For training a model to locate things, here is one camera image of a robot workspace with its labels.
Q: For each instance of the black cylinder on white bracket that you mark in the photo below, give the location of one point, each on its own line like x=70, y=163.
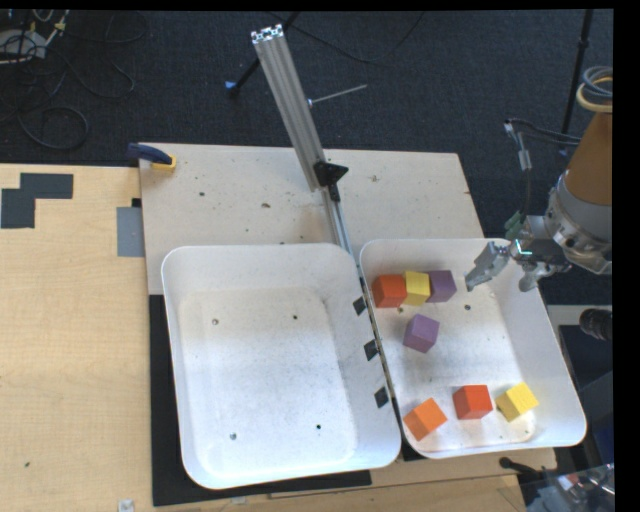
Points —
x=597, y=324

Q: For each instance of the yellow cube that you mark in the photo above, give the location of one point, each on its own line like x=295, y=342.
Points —
x=516, y=401
x=417, y=289

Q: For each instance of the orange cube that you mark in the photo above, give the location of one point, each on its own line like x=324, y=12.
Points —
x=425, y=419

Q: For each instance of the red cube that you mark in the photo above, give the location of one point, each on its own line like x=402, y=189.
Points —
x=388, y=291
x=472, y=401

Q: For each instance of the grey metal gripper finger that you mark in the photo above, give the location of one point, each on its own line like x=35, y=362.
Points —
x=487, y=265
x=529, y=281

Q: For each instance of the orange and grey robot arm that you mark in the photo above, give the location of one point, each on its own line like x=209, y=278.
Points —
x=590, y=165

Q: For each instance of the pale wood board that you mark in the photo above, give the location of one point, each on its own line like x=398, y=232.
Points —
x=240, y=200

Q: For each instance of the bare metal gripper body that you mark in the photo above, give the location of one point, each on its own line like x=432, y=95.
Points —
x=542, y=247

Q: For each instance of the purple cube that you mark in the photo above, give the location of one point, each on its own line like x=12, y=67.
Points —
x=442, y=286
x=421, y=333

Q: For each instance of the white plastic tray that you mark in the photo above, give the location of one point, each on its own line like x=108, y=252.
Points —
x=470, y=350
x=265, y=375

